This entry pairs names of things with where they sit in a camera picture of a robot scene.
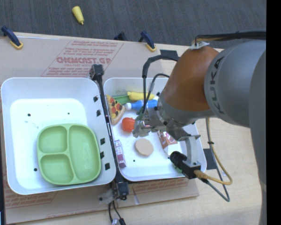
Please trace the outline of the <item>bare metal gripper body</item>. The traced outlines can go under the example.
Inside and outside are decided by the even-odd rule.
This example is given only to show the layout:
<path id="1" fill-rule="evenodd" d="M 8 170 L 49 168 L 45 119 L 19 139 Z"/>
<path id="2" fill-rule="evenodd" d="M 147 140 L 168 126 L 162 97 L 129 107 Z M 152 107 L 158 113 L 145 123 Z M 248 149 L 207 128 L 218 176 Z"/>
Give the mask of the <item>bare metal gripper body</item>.
<path id="1" fill-rule="evenodd" d="M 170 118 L 163 112 L 161 107 L 155 106 L 153 108 L 146 108 L 145 110 L 141 108 L 137 112 L 133 136 L 136 138 L 145 137 L 150 132 L 165 131 L 169 122 Z"/>

